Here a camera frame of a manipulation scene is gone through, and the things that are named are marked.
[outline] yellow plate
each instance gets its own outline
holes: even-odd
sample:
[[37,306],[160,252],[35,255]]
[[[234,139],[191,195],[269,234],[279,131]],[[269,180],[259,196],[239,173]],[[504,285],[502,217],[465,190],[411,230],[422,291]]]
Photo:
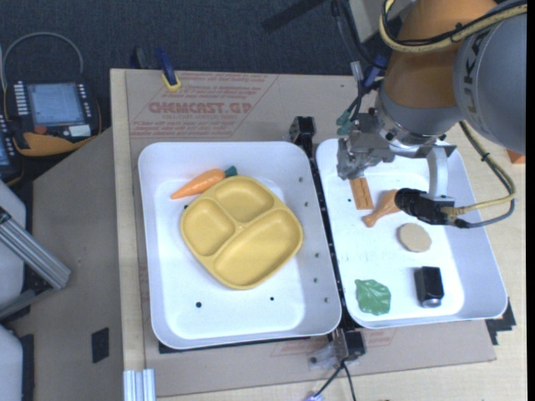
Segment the yellow plate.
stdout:
[[237,289],[268,279],[303,243],[297,217],[264,184],[244,175],[198,196],[182,213],[181,234],[218,281]]

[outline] screen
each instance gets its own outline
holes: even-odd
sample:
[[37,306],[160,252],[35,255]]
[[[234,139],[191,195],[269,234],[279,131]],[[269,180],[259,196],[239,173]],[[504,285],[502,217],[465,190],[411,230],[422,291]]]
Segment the screen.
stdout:
[[3,143],[3,138],[0,135],[0,166],[9,165],[8,151]]
[[74,83],[29,84],[28,97],[35,124],[55,126],[84,122],[84,112]]

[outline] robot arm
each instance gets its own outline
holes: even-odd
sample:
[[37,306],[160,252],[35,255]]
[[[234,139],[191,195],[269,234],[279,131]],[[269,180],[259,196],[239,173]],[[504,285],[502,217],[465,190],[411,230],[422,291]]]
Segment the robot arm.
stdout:
[[[394,1],[385,2],[384,20]],[[380,33],[394,52],[375,108],[357,114],[339,140],[339,176],[364,176],[397,155],[425,157],[429,191],[402,189],[398,206],[430,224],[455,224],[446,194],[446,159],[455,146],[440,143],[449,128],[466,120],[525,155],[526,12],[525,0],[415,0],[398,38],[383,21]]]

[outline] green leaf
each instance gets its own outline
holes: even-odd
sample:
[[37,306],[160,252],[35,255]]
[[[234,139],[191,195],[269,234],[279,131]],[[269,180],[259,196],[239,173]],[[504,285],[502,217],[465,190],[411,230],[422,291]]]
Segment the green leaf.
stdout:
[[387,286],[375,279],[356,279],[354,283],[357,286],[357,302],[362,312],[384,315],[390,311],[392,296]]

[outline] carrot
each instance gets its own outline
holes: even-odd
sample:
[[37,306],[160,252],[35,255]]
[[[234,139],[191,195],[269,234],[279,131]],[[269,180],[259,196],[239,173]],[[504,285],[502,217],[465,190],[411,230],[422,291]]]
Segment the carrot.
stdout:
[[186,196],[197,195],[208,190],[209,187],[212,187],[219,181],[236,174],[237,171],[234,166],[231,166],[228,170],[208,170],[184,184],[180,189],[171,195],[171,199],[180,199]]

